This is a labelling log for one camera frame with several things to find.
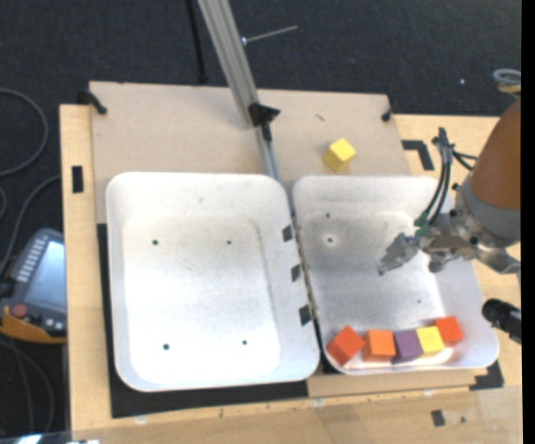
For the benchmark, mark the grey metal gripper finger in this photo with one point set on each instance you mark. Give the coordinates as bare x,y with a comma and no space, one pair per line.
390,259
410,250

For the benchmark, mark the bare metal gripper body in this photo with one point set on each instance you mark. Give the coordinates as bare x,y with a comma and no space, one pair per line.
462,243

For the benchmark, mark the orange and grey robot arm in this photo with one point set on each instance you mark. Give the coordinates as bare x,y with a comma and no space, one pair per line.
499,169

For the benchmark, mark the white plastic tray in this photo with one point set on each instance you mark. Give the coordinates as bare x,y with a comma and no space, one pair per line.
202,285
355,285

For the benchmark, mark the orange cube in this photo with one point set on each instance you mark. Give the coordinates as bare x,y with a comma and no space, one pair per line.
379,345

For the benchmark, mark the red cube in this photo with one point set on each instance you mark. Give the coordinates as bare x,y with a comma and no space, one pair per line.
345,345
449,329

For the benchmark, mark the purple cube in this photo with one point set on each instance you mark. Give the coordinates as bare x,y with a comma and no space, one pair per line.
407,345

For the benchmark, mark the yellow cube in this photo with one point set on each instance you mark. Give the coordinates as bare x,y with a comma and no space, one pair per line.
339,155
430,339

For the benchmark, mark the pale wood board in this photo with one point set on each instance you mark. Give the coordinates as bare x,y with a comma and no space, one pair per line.
179,132

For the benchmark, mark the black cylinder on white bracket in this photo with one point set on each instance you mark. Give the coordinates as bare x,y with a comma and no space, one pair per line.
503,316

